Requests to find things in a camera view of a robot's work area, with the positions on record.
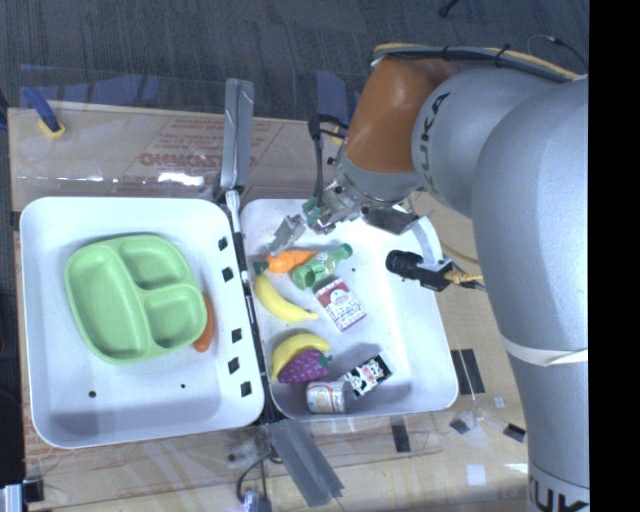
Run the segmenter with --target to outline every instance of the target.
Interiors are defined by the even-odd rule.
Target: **green bottle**
[[[349,244],[342,244],[333,251],[319,252],[304,265],[296,267],[291,272],[291,279],[301,290],[309,288],[333,274],[338,263],[352,254],[353,249]]]

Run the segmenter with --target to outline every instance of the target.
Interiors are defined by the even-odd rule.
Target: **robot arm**
[[[400,232],[414,219],[385,219],[416,189],[472,220],[527,422],[529,510],[588,510],[588,78],[500,50],[374,57],[308,225],[363,215]]]

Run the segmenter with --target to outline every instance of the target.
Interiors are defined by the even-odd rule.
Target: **dark floor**
[[[49,99],[219,112],[224,81],[242,78],[255,84],[256,116],[306,120],[318,108],[348,115],[368,76],[370,53],[384,42],[508,44],[587,72],[588,0],[460,0],[444,17],[439,10],[446,4],[5,0],[0,87],[11,106],[24,104],[20,87],[31,85],[46,87]],[[96,86],[131,75],[161,79],[153,101]],[[60,87],[79,84],[86,87]],[[0,132],[0,488],[23,477],[11,218],[7,133]]]

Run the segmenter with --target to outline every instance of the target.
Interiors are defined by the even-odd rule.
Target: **tray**
[[[169,240],[128,235],[77,250],[65,267],[71,311],[89,348],[136,363],[193,343],[207,310],[189,264]]]
[[[259,199],[244,208],[241,222],[250,268],[253,261],[264,259],[265,248],[282,219],[300,213],[303,203],[304,200]],[[287,324],[255,301],[268,373],[277,344],[306,331],[331,344],[330,373],[325,380],[339,378],[380,352],[390,358],[394,375],[355,401],[347,414],[310,413],[304,384],[272,382],[274,402],[286,416],[304,421],[446,409],[457,398],[458,380],[435,295],[417,281],[404,280],[385,268],[386,256],[392,249],[420,253],[417,239],[411,232],[395,236],[357,219],[340,224],[329,235],[307,230],[296,247],[326,250],[342,243],[353,248],[353,255],[340,263],[334,277],[342,278],[367,316],[341,332],[311,289],[300,290],[287,274],[265,272],[284,298],[319,315],[317,320]]]
[[[67,261],[92,243],[152,234],[184,255],[211,299],[214,341],[135,364],[95,357],[65,290]],[[56,198],[20,220],[33,423],[48,443],[80,448],[248,425],[264,391],[232,234],[224,212],[199,199]]]

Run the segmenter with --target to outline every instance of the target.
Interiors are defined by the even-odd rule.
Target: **toy banana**
[[[324,338],[311,333],[295,334],[284,340],[271,354],[271,379],[278,380],[278,374],[290,361],[307,350],[314,349],[326,352],[331,349],[331,345]]]
[[[256,277],[254,289],[258,300],[267,311],[285,322],[293,323],[304,319],[315,320],[318,318],[318,313],[310,313],[282,297],[264,274]]]

